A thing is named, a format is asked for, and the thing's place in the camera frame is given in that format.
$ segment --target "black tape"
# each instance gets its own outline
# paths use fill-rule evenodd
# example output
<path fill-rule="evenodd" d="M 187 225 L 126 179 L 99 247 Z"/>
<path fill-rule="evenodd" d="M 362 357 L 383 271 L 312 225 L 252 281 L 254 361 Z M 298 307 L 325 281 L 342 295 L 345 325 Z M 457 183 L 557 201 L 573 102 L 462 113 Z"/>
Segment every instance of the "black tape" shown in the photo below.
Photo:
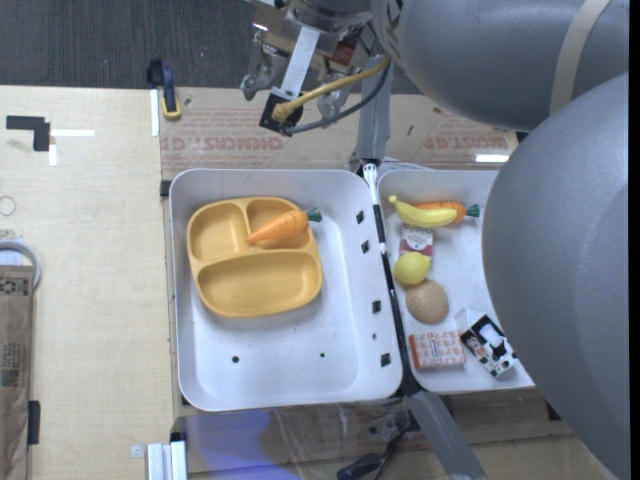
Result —
<path fill-rule="evenodd" d="M 27 445 L 40 442 L 40 402 L 29 400 L 29 422 L 27 423 Z"/>
<path fill-rule="evenodd" d="M 7 130 L 33 130 L 33 150 L 49 151 L 51 123 L 44 117 L 7 116 Z"/>
<path fill-rule="evenodd" d="M 171 182 L 173 180 L 162 180 L 160 182 L 160 197 L 168 197 L 169 189 L 171 188 Z"/>

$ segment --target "toy banana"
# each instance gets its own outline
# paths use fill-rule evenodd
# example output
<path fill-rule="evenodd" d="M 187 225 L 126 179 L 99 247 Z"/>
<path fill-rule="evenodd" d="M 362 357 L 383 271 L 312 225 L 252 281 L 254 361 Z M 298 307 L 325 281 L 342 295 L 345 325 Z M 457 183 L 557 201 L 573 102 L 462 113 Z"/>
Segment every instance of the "toy banana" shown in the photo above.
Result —
<path fill-rule="evenodd" d="M 458 213 L 453 208 L 421 209 L 409 203 L 398 201 L 396 196 L 389 196 L 389 202 L 395 206 L 396 213 L 402 222 L 421 228 L 437 228 L 453 222 Z"/>

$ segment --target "white tray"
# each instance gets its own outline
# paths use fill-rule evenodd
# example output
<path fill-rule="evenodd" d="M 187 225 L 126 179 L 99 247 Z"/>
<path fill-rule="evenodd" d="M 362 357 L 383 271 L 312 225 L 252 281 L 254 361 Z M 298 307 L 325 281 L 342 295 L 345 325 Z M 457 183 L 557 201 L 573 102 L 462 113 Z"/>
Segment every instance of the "white tray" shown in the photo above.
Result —
<path fill-rule="evenodd" d="M 462 308 L 486 313 L 500 325 L 484 277 L 481 243 L 484 209 L 496 175 L 497 171 L 493 170 L 393 170 L 380 177 L 378 195 L 391 265 L 398 258 L 402 224 L 393 205 L 388 202 L 390 195 L 395 194 L 399 200 L 408 203 L 452 200 L 461 202 L 465 207 L 472 204 L 480 206 L 480 218 L 464 218 L 455 225 L 433 230 L 432 266 L 427 278 L 437 281 L 447 293 L 450 311 L 443 322 L 425 325 L 413 318 L 405 305 L 405 290 L 399 283 L 396 284 L 407 337 L 410 334 L 456 329 L 454 315 Z M 423 388 L 441 394 L 534 385 L 520 363 L 494 378 L 469 350 L 464 348 L 464 353 L 466 362 L 462 366 L 416 370 L 412 364 L 416 380 Z"/>
<path fill-rule="evenodd" d="M 228 319 L 200 301 L 186 250 L 188 221 L 205 204 L 245 196 L 279 196 L 300 208 L 320 208 L 322 222 L 310 225 L 323 284 L 308 305 Z M 169 202 L 178 376 L 193 406 L 225 411 L 379 400 L 395 393 L 402 367 L 362 179 L 339 170 L 193 169 L 175 178 Z"/>

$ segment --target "toy carrot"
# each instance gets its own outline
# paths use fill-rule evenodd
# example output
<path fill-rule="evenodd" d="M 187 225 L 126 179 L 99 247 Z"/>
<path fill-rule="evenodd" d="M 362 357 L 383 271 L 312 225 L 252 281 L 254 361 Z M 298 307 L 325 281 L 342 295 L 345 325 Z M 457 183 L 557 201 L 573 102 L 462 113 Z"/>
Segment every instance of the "toy carrot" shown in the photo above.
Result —
<path fill-rule="evenodd" d="M 245 240 L 249 244 L 255 244 L 261 240 L 271 240 L 273 238 L 284 238 L 286 236 L 295 235 L 303 231 L 309 221 L 320 222 L 322 215 L 320 210 L 314 208 L 308 212 L 302 210 L 289 210 L 288 212 L 278 215 L 266 224 L 263 224 Z"/>
<path fill-rule="evenodd" d="M 422 208 L 423 210 L 434 210 L 436 208 L 452 208 L 457 212 L 457 216 L 453 219 L 452 223 L 460 222 L 466 215 L 468 217 L 480 217 L 480 207 L 477 204 L 466 208 L 457 201 L 436 201 L 433 203 L 421 203 L 414 205 L 416 208 Z"/>

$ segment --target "metal bracket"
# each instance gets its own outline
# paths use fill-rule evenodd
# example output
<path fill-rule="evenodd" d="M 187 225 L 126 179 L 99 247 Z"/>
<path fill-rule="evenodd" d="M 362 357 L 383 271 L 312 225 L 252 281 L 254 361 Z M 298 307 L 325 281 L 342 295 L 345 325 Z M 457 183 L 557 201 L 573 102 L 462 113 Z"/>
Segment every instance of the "metal bracket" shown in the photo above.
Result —
<path fill-rule="evenodd" d="M 188 480 L 186 443 L 148 444 L 145 468 L 146 480 Z"/>
<path fill-rule="evenodd" d="M 270 54 L 264 52 L 264 44 L 254 38 L 251 47 L 249 72 L 242 80 L 240 89 L 247 101 L 251 101 L 258 91 L 268 89 L 282 76 L 287 59 L 275 50 Z"/>
<path fill-rule="evenodd" d="M 300 29 L 298 42 L 289 60 L 282 85 L 279 89 L 274 87 L 271 90 L 271 94 L 287 100 L 293 100 L 298 97 L 319 38 L 319 30 L 309 27 L 302 27 Z"/>

